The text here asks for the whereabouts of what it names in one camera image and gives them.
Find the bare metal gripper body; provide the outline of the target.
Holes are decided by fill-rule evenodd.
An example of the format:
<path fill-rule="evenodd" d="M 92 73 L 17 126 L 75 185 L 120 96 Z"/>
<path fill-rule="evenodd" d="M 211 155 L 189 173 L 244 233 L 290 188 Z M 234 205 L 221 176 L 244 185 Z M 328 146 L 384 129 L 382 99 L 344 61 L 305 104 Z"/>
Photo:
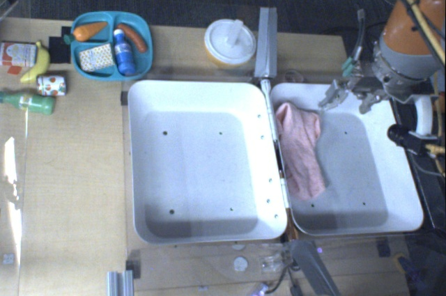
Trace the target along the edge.
<path fill-rule="evenodd" d="M 387 93 L 390 98 L 406 103 L 415 86 L 423 79 L 402 74 L 382 56 L 372 61 L 358 59 L 348 66 L 348 90 L 357 98 L 360 93 Z"/>

